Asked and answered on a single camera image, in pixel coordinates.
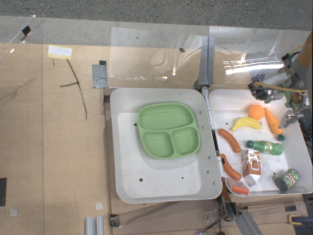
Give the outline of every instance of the brown and white carton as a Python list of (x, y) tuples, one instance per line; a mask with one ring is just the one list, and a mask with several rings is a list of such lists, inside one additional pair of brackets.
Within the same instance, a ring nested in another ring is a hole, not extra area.
[(261, 177), (260, 152), (246, 150), (242, 155), (243, 175), (249, 186), (253, 186)]

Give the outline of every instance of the toy hot dog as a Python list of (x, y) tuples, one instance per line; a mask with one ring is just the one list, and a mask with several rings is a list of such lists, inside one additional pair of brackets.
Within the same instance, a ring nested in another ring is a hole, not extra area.
[(239, 146), (237, 140), (233, 137), (233, 135), (231, 135), (228, 131), (226, 131), (224, 129), (219, 129), (219, 135), (228, 141), (228, 143), (230, 144), (231, 148), (233, 149), (233, 151), (235, 153), (240, 152), (240, 150), (241, 150), (240, 146)]
[(230, 164), (228, 163), (225, 154), (221, 154), (221, 159), (222, 159), (222, 163), (223, 163), (223, 169), (224, 171), (233, 179), (239, 180), (241, 179), (241, 175), (240, 173), (238, 173), (237, 171), (235, 171)]

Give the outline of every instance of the tin can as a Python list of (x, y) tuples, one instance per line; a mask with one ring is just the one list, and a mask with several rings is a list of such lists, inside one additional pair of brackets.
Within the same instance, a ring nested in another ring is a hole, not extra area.
[(280, 190), (287, 191), (298, 181), (298, 173), (293, 169), (288, 169), (285, 174), (275, 179), (275, 184)]

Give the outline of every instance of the concrete floor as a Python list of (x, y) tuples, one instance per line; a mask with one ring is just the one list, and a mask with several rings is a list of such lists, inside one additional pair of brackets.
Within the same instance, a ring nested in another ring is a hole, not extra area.
[(0, 15), (312, 30), (313, 0), (0, 0)]

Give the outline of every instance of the toy carrot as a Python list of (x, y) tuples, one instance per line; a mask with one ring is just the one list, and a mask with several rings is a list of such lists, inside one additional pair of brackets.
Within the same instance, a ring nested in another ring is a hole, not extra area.
[(285, 137), (282, 135), (283, 129), (279, 128), (280, 122), (278, 119), (272, 114), (272, 112), (269, 111), (268, 108), (264, 108), (265, 110), (265, 117), (268, 121), (268, 125), (272, 133), (278, 135), (278, 140), (282, 141), (285, 139)]

